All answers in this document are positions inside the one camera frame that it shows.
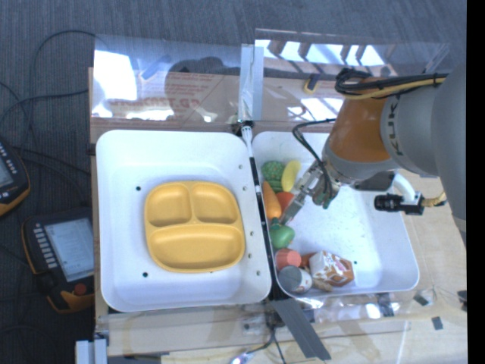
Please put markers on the orange toy carrot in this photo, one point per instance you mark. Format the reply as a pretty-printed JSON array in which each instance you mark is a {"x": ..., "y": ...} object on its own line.
[{"x": 270, "y": 202}]

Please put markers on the white plastic tray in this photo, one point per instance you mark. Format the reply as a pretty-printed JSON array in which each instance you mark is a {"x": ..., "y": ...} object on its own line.
[
  {"x": 125, "y": 218},
  {"x": 360, "y": 233}
]

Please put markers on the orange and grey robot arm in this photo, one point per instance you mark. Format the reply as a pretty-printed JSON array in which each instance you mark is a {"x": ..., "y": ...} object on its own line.
[{"x": 417, "y": 127}]

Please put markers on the yellow toy lemon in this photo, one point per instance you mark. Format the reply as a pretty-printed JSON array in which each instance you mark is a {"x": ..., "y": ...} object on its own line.
[{"x": 290, "y": 174}]

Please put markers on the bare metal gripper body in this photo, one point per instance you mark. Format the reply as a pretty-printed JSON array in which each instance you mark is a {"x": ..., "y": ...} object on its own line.
[{"x": 316, "y": 182}]

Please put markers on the green toy pepper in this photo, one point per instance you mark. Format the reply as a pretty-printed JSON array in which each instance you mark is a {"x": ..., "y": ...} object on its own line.
[{"x": 282, "y": 235}]

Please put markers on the black cylinder on white bracket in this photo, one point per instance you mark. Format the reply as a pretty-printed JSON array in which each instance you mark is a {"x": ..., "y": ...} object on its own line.
[{"x": 394, "y": 202}]

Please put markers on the yellow divided plate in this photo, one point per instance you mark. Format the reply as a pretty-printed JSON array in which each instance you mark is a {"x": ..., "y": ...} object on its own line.
[{"x": 193, "y": 228}]

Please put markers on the white and orange carton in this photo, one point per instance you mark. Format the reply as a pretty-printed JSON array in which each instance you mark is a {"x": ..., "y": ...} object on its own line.
[{"x": 331, "y": 269}]

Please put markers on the tan toy bread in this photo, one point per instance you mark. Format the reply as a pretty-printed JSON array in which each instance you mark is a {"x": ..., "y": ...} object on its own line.
[{"x": 323, "y": 286}]

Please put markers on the green dotted toy vegetable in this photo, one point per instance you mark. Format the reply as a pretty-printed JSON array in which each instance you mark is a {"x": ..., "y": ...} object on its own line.
[{"x": 272, "y": 171}]

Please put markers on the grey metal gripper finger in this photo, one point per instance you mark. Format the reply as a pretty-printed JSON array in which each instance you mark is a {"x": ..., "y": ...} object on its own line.
[{"x": 294, "y": 208}]

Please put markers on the grey small can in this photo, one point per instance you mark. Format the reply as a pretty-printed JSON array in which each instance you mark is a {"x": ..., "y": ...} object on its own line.
[{"x": 293, "y": 279}]

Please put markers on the small orange toy piece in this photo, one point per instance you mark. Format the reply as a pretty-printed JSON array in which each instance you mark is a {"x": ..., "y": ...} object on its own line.
[{"x": 306, "y": 259}]

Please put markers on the salmon red cylinder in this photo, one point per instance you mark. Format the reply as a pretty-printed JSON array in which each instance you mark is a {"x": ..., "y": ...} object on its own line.
[{"x": 288, "y": 258}]

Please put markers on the red toy tomato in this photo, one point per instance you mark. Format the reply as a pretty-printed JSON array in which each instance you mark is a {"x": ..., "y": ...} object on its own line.
[{"x": 284, "y": 198}]

